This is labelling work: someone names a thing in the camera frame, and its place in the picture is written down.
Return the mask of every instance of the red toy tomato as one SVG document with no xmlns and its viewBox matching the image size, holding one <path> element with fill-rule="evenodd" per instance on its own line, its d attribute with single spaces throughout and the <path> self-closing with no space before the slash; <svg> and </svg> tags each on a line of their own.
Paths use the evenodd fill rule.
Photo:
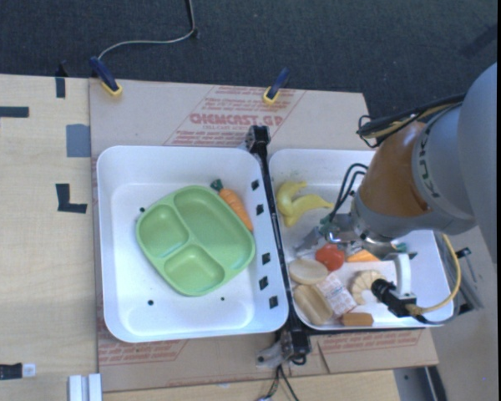
<svg viewBox="0 0 501 401">
<path fill-rule="evenodd" d="M 316 251 L 316 260 L 324 264 L 329 272 L 334 272 L 343 266 L 345 252 L 338 250 L 337 245 L 327 243 Z"/>
</svg>

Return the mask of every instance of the yellow banana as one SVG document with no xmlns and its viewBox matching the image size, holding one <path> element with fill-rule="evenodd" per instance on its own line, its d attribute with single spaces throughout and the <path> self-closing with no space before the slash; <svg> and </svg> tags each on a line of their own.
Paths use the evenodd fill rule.
<svg viewBox="0 0 501 401">
<path fill-rule="evenodd" d="M 293 196 L 304 187 L 306 187 L 305 181 L 286 181 L 280 186 L 276 192 L 276 206 L 283 216 L 294 214 Z"/>
<path fill-rule="evenodd" d="M 313 193 L 296 198 L 292 202 L 293 214 L 284 216 L 284 224 L 286 227 L 292 227 L 299 221 L 302 215 L 309 210 L 316 208 L 332 208 L 334 204 L 324 200 L 319 195 Z"/>
</svg>

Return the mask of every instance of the white tray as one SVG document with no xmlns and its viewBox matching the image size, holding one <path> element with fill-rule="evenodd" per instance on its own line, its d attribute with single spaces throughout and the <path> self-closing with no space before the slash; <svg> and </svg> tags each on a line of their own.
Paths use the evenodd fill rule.
<svg viewBox="0 0 501 401">
<path fill-rule="evenodd" d="M 217 178 L 244 201 L 256 256 L 223 287 L 187 297 L 143 255 L 135 223 L 141 209 L 163 196 L 187 185 L 209 186 Z M 274 332 L 286 322 L 286 289 L 254 156 L 228 148 L 115 146 L 100 155 L 97 182 L 104 320 L 116 338 L 138 343 Z"/>
<path fill-rule="evenodd" d="M 300 194 L 317 193 L 323 199 L 336 203 L 337 195 L 342 185 L 342 179 L 349 165 L 362 163 L 369 165 L 373 151 L 347 151 L 347 150 L 297 150 L 285 149 L 277 151 L 269 162 L 271 179 L 274 191 L 286 180 L 305 180 L 308 185 Z M 354 190 L 360 185 L 361 177 L 357 177 Z M 349 200 L 338 211 L 345 213 L 349 211 L 351 202 Z M 294 226 L 287 228 L 279 215 L 282 247 L 286 263 L 296 259 L 294 245 L 307 235 L 310 230 L 319 224 L 319 220 L 330 213 L 331 210 L 320 209 L 307 212 Z M 417 295 L 417 304 L 420 306 L 432 306 L 440 303 L 450 293 L 443 264 L 440 259 L 436 239 L 432 231 L 415 231 L 407 236 L 398 239 L 409 247 L 409 251 L 416 251 L 411 261 L 412 292 Z M 307 258 L 313 258 L 313 252 Z M 337 275 L 345 285 L 360 270 L 378 270 L 388 281 L 397 283 L 395 266 L 392 262 L 363 262 L 345 263 Z M 357 306 L 354 312 L 370 312 L 373 315 L 373 328 L 405 328 L 405 327 L 425 327 L 411 317 L 395 317 L 387 310 L 387 307 L 378 302 L 369 291 L 363 292 L 366 300 L 365 305 Z M 338 322 L 327 322 L 322 326 L 315 326 L 308 321 L 304 313 L 296 307 L 299 318 L 308 327 L 316 330 L 341 331 L 353 330 L 356 327 L 343 327 Z M 453 303 L 450 302 L 445 307 L 429 312 L 425 317 L 431 321 L 438 322 L 453 315 Z"/>
</svg>

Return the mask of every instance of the cardboard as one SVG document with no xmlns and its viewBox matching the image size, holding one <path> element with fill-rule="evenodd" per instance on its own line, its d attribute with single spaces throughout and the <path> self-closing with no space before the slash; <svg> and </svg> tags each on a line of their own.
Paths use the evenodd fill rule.
<svg viewBox="0 0 501 401">
<path fill-rule="evenodd" d="M 256 365 L 274 334 L 124 343 L 104 325 L 99 255 L 96 159 L 113 145 L 240 146 L 252 125 L 270 129 L 270 155 L 285 148 L 365 150 L 356 137 L 367 112 L 361 94 L 283 89 L 273 105 L 264 89 L 120 80 L 109 95 L 89 81 L 93 170 L 94 250 L 97 277 L 99 372 L 104 392 L 190 386 L 272 378 Z M 434 365 L 438 357 L 428 329 L 346 332 L 312 336 L 304 365 L 291 376 Z"/>
</svg>

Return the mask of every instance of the green plate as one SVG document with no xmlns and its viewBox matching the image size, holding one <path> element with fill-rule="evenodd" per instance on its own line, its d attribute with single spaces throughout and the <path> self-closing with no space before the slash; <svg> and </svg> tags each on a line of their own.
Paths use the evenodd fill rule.
<svg viewBox="0 0 501 401">
<path fill-rule="evenodd" d="M 203 296 L 245 269 L 256 252 L 252 233 L 218 193 L 191 185 L 163 197 L 137 221 L 141 250 L 186 296 Z"/>
</svg>

